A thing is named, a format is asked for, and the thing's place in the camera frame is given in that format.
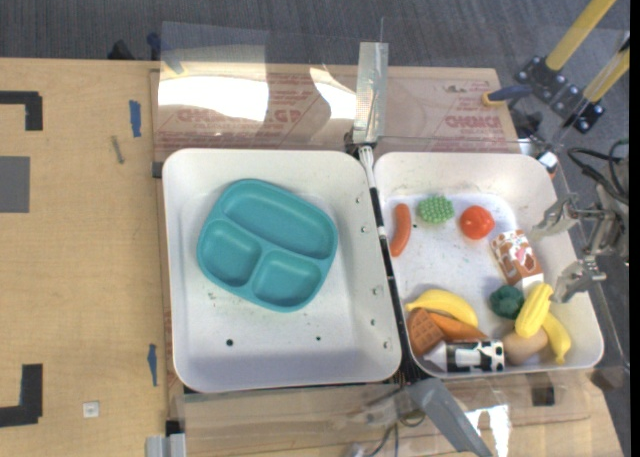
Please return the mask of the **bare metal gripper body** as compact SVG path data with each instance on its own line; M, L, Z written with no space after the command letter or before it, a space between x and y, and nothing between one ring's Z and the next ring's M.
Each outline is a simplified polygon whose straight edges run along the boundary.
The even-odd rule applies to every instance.
M597 183L596 200L583 210L587 240L583 252L592 256L629 258L629 206L613 187Z

